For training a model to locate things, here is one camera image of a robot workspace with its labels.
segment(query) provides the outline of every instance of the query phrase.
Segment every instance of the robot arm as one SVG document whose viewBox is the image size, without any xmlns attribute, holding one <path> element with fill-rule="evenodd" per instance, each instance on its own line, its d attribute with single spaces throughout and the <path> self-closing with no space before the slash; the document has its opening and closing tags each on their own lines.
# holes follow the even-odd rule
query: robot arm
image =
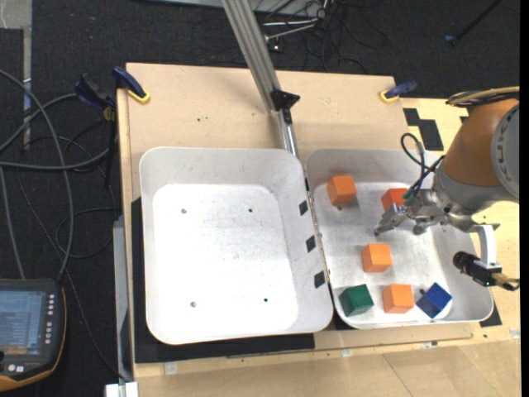
<svg viewBox="0 0 529 397">
<path fill-rule="evenodd" d="M 481 259 L 459 252 L 454 265 L 483 286 L 515 290 L 519 280 L 502 274 L 496 262 L 493 230 L 499 225 L 478 224 L 472 218 L 496 202 L 519 203 L 519 100 L 508 94 L 493 101 L 473 101 L 476 95 L 498 96 L 493 91 L 461 93 L 447 101 L 453 106 L 469 105 L 469 117 L 446 154 L 422 172 L 422 177 L 434 173 L 432 187 L 410 187 L 403 195 L 404 205 L 394 204 L 384 213 L 374 234 L 393 229 L 406 219 L 415 222 L 416 235 L 437 223 L 477 232 Z"/>
</svg>

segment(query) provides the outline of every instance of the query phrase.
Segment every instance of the metal bracket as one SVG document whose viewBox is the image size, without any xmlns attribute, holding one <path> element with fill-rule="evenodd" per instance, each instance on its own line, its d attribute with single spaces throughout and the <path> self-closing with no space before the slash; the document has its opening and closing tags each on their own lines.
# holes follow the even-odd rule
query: metal bracket
<svg viewBox="0 0 529 397">
<path fill-rule="evenodd" d="M 283 113 L 283 120 L 285 124 L 292 125 L 292 114 L 290 108 L 299 101 L 299 96 L 296 94 L 287 93 L 275 89 L 271 93 L 272 101 L 274 102 L 275 110 Z"/>
</svg>

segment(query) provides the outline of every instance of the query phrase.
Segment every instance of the screen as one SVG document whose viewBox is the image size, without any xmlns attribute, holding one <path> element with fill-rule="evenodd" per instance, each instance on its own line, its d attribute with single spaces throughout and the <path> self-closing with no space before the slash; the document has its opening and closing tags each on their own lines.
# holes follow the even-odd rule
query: screen
<svg viewBox="0 0 529 397">
<path fill-rule="evenodd" d="M 0 348 L 10 355 L 38 355 L 44 291 L 0 290 Z"/>
</svg>

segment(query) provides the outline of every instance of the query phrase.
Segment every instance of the blue clamp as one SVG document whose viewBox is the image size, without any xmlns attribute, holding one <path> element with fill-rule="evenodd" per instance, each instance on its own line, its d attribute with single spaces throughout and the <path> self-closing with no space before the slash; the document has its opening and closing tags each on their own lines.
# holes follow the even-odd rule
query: blue clamp
<svg viewBox="0 0 529 397">
<path fill-rule="evenodd" d="M 74 86 L 77 98 L 88 106 L 104 111 L 106 108 L 116 110 L 116 99 L 101 88 L 88 74 L 84 74 Z"/>
<path fill-rule="evenodd" d="M 397 100 L 401 95 L 409 93 L 415 88 L 417 88 L 417 83 L 415 81 L 407 81 L 389 90 L 383 91 L 380 93 L 380 98 L 382 98 L 384 103 L 391 103 Z"/>
<path fill-rule="evenodd" d="M 120 66 L 112 70 L 112 75 L 117 81 L 117 85 L 128 89 L 129 95 L 140 103 L 147 103 L 150 94 L 144 90 L 136 79 Z"/>
</svg>

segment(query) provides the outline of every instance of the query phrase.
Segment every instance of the blue cube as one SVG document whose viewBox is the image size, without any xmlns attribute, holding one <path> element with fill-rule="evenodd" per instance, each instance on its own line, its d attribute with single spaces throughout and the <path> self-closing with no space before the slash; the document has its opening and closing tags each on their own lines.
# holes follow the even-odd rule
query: blue cube
<svg viewBox="0 0 529 397">
<path fill-rule="evenodd" d="M 446 307 L 452 296 L 436 282 L 422 295 L 416 305 L 430 318 L 434 318 Z"/>
</svg>

